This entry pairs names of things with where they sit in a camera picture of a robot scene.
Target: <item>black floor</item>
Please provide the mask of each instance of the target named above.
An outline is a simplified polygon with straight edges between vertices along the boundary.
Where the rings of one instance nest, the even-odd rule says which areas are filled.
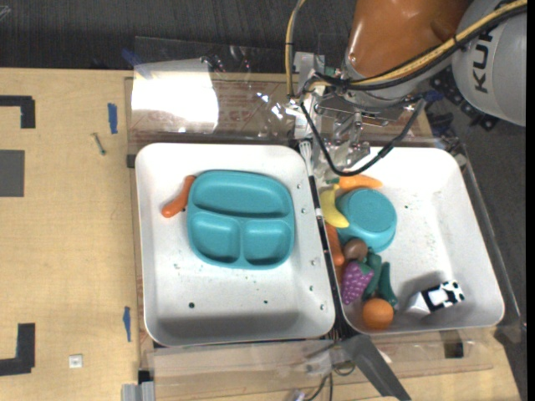
[[[296,0],[0,0],[0,67],[130,69],[121,56],[135,37],[282,49]],[[296,49],[315,51],[320,37],[347,37],[355,0],[310,0],[295,33]],[[498,122],[487,131],[454,109],[516,294],[527,321],[526,129]],[[527,399],[527,332],[506,343]]]

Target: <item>orange ball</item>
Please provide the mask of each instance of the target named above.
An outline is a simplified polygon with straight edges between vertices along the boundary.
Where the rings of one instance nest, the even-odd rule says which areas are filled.
[[[394,308],[382,298],[370,298],[362,308],[362,319],[370,330],[385,330],[394,319]]]

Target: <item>white plastic tray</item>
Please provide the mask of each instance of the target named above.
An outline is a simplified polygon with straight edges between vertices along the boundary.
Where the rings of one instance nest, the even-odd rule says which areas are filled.
[[[370,157],[378,148],[372,148]],[[406,333],[464,327],[491,327],[502,320],[504,302],[477,223],[462,173],[444,150],[396,148],[365,171],[383,182],[398,225],[392,244],[380,253],[390,262],[391,283],[400,310],[392,325],[369,331],[360,301],[344,305],[348,323],[364,333]],[[403,314],[418,291],[456,279],[466,300],[423,319]]]
[[[296,220],[290,257],[270,270],[213,266],[195,256],[186,213],[161,208],[187,175],[244,170],[288,188]],[[136,157],[145,325],[166,346],[317,338],[334,301],[303,158],[276,145],[152,144]]]

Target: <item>yellow banana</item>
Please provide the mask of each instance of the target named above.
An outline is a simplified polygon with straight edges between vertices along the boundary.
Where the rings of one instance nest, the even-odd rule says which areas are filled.
[[[339,185],[335,184],[332,189],[322,191],[319,195],[319,204],[324,214],[325,221],[331,226],[342,229],[349,227],[349,221],[345,218],[344,214],[336,208],[334,200],[336,199],[336,190],[338,188]]]

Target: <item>wooden table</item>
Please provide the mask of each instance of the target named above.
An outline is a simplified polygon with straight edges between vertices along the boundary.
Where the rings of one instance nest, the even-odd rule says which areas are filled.
[[[0,377],[0,400],[114,400],[136,383],[136,325],[125,80],[130,71],[0,69],[0,95],[31,95],[35,129],[0,107],[0,150],[25,151],[24,197],[0,197],[0,359],[13,358],[17,325],[35,323],[35,367]],[[111,134],[108,103],[117,105]],[[94,139],[96,132],[106,155]],[[131,340],[123,315],[131,313]],[[493,367],[402,378],[413,399],[519,399],[502,345],[487,331]],[[82,354],[82,368],[69,356]],[[245,401],[287,393],[246,395]],[[369,383],[336,386],[334,399],[377,397]]]

